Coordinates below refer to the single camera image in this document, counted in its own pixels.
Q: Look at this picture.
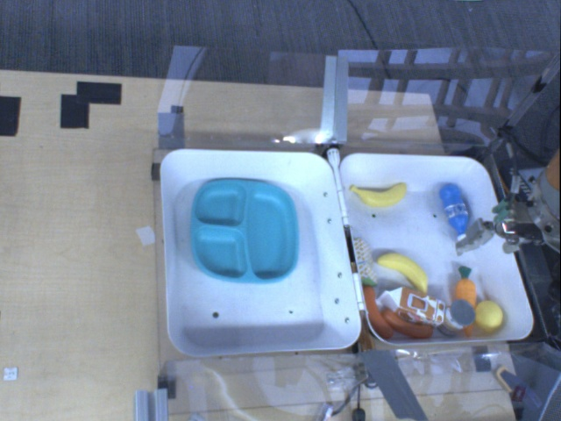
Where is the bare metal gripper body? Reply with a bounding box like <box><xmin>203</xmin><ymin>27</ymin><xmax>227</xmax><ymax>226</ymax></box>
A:
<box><xmin>494</xmin><ymin>199</ymin><xmax>552</xmax><ymax>253</ymax></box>

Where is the blue plastic bottle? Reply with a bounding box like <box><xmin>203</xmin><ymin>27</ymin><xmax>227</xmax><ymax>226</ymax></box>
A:
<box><xmin>438</xmin><ymin>182</ymin><xmax>472</xmax><ymax>243</ymax></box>

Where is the orange carrot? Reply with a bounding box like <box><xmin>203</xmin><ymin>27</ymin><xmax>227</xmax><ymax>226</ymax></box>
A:
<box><xmin>452</xmin><ymin>265</ymin><xmax>479</xmax><ymax>338</ymax></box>

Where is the white plastic tray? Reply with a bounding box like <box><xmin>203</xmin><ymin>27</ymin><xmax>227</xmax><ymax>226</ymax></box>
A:
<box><xmin>338</xmin><ymin>152</ymin><xmax>536</xmax><ymax>346</ymax></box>
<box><xmin>159</xmin><ymin>148</ymin><xmax>363</xmax><ymax>359</ymax></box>

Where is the yellow banana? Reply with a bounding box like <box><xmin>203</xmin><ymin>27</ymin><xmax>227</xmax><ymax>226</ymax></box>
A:
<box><xmin>348</xmin><ymin>182</ymin><xmax>408</xmax><ymax>210</ymax></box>
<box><xmin>375</xmin><ymin>252</ymin><xmax>430</xmax><ymax>295</ymax></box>

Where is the small can with grey lid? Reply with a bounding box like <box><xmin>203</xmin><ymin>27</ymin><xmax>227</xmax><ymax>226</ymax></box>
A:
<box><xmin>437</xmin><ymin>299</ymin><xmax>477</xmax><ymax>338</ymax></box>

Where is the yellow lemon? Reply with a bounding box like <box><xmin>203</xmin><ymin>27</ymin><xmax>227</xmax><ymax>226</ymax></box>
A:
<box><xmin>474</xmin><ymin>299</ymin><xmax>505</xmax><ymax>335</ymax></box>

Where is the white and orange carton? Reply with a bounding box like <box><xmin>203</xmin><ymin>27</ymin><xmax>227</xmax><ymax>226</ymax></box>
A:
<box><xmin>375</xmin><ymin>286</ymin><xmax>447</xmax><ymax>328</ymax></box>

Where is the white orange-dotted packet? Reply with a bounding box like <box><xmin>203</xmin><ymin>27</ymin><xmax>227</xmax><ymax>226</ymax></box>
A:
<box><xmin>352</xmin><ymin>236</ymin><xmax>379</xmax><ymax>285</ymax></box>

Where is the red sausage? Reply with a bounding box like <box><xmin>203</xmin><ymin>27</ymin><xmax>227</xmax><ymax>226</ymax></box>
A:
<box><xmin>380</xmin><ymin>308</ymin><xmax>436</xmax><ymax>340</ymax></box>
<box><xmin>360</xmin><ymin>277</ymin><xmax>395</xmax><ymax>340</ymax></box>

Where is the blue divided plate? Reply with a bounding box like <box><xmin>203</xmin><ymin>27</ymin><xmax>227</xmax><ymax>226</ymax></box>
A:
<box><xmin>189</xmin><ymin>177</ymin><xmax>301</xmax><ymax>285</ymax></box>

